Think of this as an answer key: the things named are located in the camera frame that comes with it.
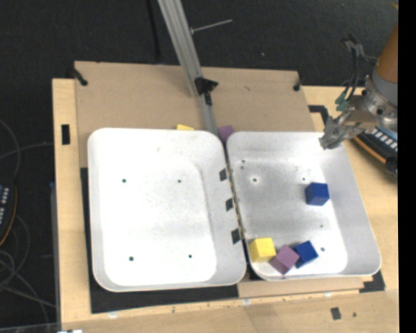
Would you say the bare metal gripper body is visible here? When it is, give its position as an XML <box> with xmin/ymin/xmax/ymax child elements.
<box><xmin>339</xmin><ymin>87</ymin><xmax>399</xmax><ymax>135</ymax></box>

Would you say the blue cube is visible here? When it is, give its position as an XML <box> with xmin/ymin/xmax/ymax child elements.
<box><xmin>293</xmin><ymin>239</ymin><xmax>320</xmax><ymax>269</ymax></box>
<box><xmin>304</xmin><ymin>182</ymin><xmax>331</xmax><ymax>207</ymax></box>

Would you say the white plastic tray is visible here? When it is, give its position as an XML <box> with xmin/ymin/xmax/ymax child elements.
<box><xmin>225</xmin><ymin>130</ymin><xmax>383</xmax><ymax>282</ymax></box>
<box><xmin>87</xmin><ymin>127</ymin><xmax>248</xmax><ymax>293</ymax></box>

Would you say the purple cube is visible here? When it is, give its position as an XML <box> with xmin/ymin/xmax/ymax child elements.
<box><xmin>269</xmin><ymin>244</ymin><xmax>301</xmax><ymax>275</ymax></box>
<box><xmin>217</xmin><ymin>124</ymin><xmax>236</xmax><ymax>144</ymax></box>

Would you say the thin black and white rod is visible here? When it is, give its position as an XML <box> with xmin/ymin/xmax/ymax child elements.
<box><xmin>223</xmin><ymin>141</ymin><xmax>247</xmax><ymax>245</ymax></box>

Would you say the brown cardboard board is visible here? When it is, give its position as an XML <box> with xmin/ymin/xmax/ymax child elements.
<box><xmin>73</xmin><ymin>60</ymin><xmax>368</xmax><ymax>300</ymax></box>

